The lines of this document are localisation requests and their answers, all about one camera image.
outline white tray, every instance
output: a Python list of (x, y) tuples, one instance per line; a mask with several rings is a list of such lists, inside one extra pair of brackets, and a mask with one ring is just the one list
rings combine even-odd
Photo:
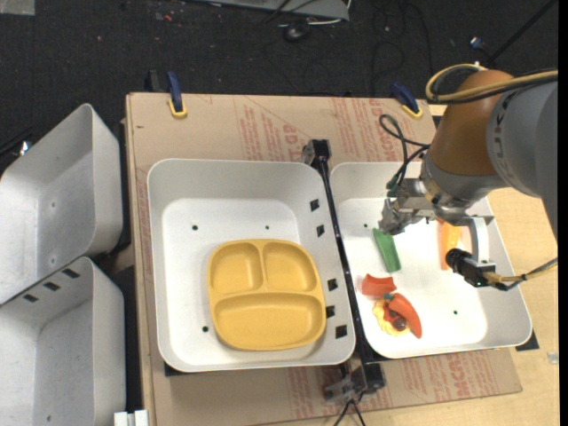
[(0, 307), (0, 424), (110, 425), (125, 407), (119, 288), (82, 257)]
[[(164, 160), (148, 174), (148, 194), (158, 344), (171, 367), (200, 372), (324, 366), (351, 356), (355, 335), (349, 298), (325, 188), (314, 169), (299, 162)], [(318, 236), (320, 226), (324, 232)], [(302, 245), (318, 267), (326, 307), (333, 306), (335, 315), (315, 343), (239, 351), (215, 334), (209, 256), (227, 241), (263, 238)], [(328, 282), (337, 287), (330, 290)]]
[(114, 248), (122, 230), (118, 141), (78, 107), (0, 178), (0, 304), (80, 256)]
[[(400, 359), (457, 351), (508, 347), (526, 342), (532, 323), (518, 287), (507, 292), (473, 288), (461, 275), (443, 270), (438, 251), (438, 226), (424, 220), (394, 237), (402, 269), (387, 273), (376, 247), (372, 228), (381, 219), (385, 185), (398, 170), (398, 162), (354, 162), (336, 166), (330, 174), (345, 252), (351, 268), (366, 338), (384, 357)], [(409, 165), (406, 176), (417, 178), (420, 163)], [(486, 199), (471, 215), (492, 215)], [(495, 220), (488, 225), (490, 258), (497, 271), (512, 275), (509, 258)], [(460, 247), (471, 251), (469, 234), (462, 232)], [(422, 338), (413, 334), (391, 336), (378, 326), (375, 300), (362, 295), (360, 284), (367, 273), (392, 275), (398, 292), (406, 296), (422, 322)]]

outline blue clamp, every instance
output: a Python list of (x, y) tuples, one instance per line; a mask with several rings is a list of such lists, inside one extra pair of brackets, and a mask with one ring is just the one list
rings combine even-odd
[(181, 86), (175, 73), (168, 71), (168, 92), (171, 98), (168, 100), (171, 114), (176, 118), (184, 118), (187, 116), (184, 101), (181, 99)]
[(408, 88), (404, 85), (400, 85), (398, 82), (394, 82), (390, 86), (392, 96), (400, 101), (402, 108), (414, 118), (420, 118), (422, 116), (422, 110), (418, 107), (416, 99)]

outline black bracket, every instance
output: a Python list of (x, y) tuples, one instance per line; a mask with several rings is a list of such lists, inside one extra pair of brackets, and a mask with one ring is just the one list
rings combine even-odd
[(331, 149), (329, 148), (328, 141), (325, 139), (310, 140), (302, 151), (302, 162), (312, 166), (319, 172), (326, 189), (327, 204), (329, 205), (329, 212), (334, 226), (335, 242), (337, 244), (337, 249), (339, 250), (339, 257), (343, 267), (343, 275), (345, 277), (347, 294), (349, 296), (349, 303), (351, 306), (351, 316), (353, 317), (353, 326), (355, 327), (355, 352), (359, 355), (363, 372), (365, 374), (367, 382), (366, 393), (373, 393), (385, 386), (383, 369), (381, 368), (380, 362), (385, 361), (386, 358), (376, 353), (371, 348), (367, 338), (365, 337), (365, 330), (363, 329), (363, 323), (361, 321), (361, 315), (357, 305), (357, 296), (353, 285), (351, 269), (349, 267), (345, 247), (341, 238), (341, 231), (339, 229), (337, 214), (335, 212), (334, 198), (331, 193), (329, 167), (327, 164), (329, 158), (331, 158)]

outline cardboard sheet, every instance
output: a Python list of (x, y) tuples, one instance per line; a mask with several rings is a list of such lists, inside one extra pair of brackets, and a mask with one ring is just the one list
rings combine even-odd
[[(434, 124), (405, 114), (394, 99), (184, 95), (188, 116), (172, 117), (167, 94), (127, 97), (127, 139), (137, 260), (139, 332), (145, 408), (157, 426), (249, 426), (334, 416), (323, 387), (336, 367), (294, 367), (166, 375), (156, 342), (146, 179), (167, 158), (299, 161), (311, 138), (329, 140), (332, 163), (400, 161), (401, 144), (380, 125), (391, 114), (406, 138), (429, 143)], [(365, 396), (362, 411), (480, 398), (522, 390), (509, 349), (382, 363), (386, 387)]]

